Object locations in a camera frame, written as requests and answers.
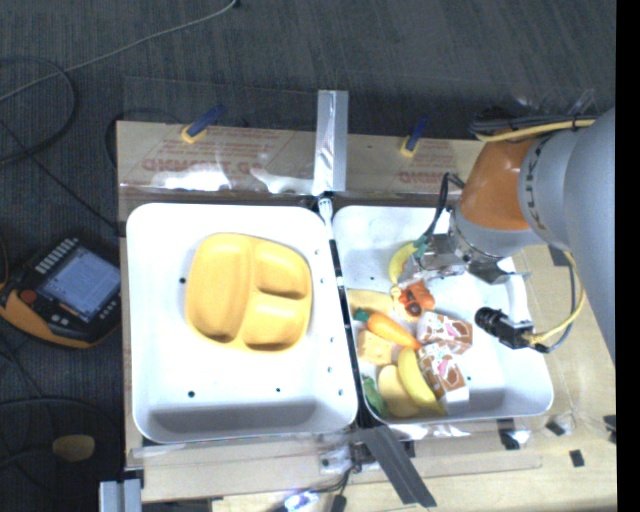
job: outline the blue clamp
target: blue clamp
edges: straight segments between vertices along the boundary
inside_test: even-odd
[[[182,139],[189,144],[193,144],[204,136],[207,126],[216,124],[226,111],[226,107],[222,104],[208,110],[196,121],[182,129]]]
[[[424,130],[427,127],[427,124],[429,124],[429,116],[421,117],[416,123],[415,127],[413,128],[411,135],[408,135],[402,141],[402,147],[400,148],[400,152],[404,156],[415,155],[418,149],[418,141],[422,137],[422,134],[424,133]]]

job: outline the toy food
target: toy food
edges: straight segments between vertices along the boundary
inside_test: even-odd
[[[392,415],[398,418],[408,418],[420,412],[420,408],[411,400],[409,393],[404,388],[397,366],[390,364],[380,370],[378,390]]]
[[[444,409],[438,403],[435,393],[420,371],[418,358],[412,348],[405,347],[400,351],[398,372],[404,388],[417,405],[427,408],[435,414],[444,414]]]
[[[448,315],[425,311],[416,324],[416,338],[423,344],[446,341],[453,354],[462,354],[473,341],[473,326]]]
[[[393,363],[393,351],[395,344],[387,341],[377,334],[366,329],[358,333],[358,358],[377,366],[385,366]]]
[[[387,315],[367,313],[363,309],[358,309],[354,318],[366,322],[369,331],[387,341],[392,341],[405,347],[412,347],[416,350],[422,346],[409,331]]]
[[[279,351],[304,336],[311,299],[311,271],[298,252],[271,240],[217,233],[196,250],[185,316],[211,341]]]
[[[469,388],[446,341],[424,345],[417,352],[418,367],[448,414],[459,414],[469,405]]]
[[[413,242],[409,242],[398,249],[391,257],[391,260],[389,261],[389,279],[391,279],[391,282],[398,282],[398,277],[402,274],[407,258],[409,258],[409,256],[411,256],[415,251],[416,248],[414,247]]]
[[[382,395],[378,391],[376,381],[371,377],[365,377],[362,381],[362,387],[364,389],[364,396],[371,408],[383,418],[389,416],[389,409],[387,404],[382,398]]]
[[[407,314],[414,317],[419,317],[425,309],[433,309],[436,305],[436,300],[422,281],[407,286],[398,300],[404,305]]]
[[[382,313],[389,315],[393,310],[393,299],[388,293],[373,290],[348,289],[347,302],[352,315],[358,309],[364,309],[367,313]]]

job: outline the toy carrot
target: toy carrot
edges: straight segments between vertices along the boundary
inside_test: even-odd
[[[395,320],[382,313],[367,313],[358,309],[354,315],[356,320],[365,322],[367,329],[387,341],[392,341],[404,347],[418,350],[422,345],[415,337]]]

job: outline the metal bar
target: metal bar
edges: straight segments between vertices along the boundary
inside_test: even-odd
[[[100,512],[142,512],[141,488],[137,478],[100,482]]]
[[[349,95],[346,91],[318,92],[312,188],[315,196],[346,189],[348,110]]]
[[[402,503],[437,506],[435,498],[388,426],[361,429],[356,435],[376,458]]]

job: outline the device screen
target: device screen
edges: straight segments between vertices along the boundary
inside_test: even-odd
[[[84,247],[78,247],[37,292],[62,302],[88,323],[119,286],[117,267]]]

